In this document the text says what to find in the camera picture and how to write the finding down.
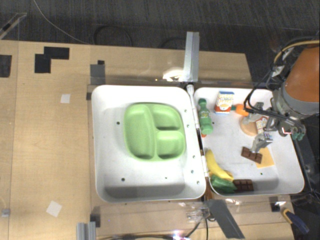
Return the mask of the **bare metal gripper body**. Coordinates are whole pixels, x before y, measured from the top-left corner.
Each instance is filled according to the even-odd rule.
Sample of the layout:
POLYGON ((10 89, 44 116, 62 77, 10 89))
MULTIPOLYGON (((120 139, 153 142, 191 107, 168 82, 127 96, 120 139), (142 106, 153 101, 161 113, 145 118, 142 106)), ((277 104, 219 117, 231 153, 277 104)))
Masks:
POLYGON ((264 130, 266 132, 278 132, 285 137, 304 137, 306 134, 306 127, 301 120, 306 118, 306 115, 294 109, 288 101, 285 100, 285 95, 282 91, 273 91, 270 99, 271 107, 267 110, 273 116, 269 116, 264 130))

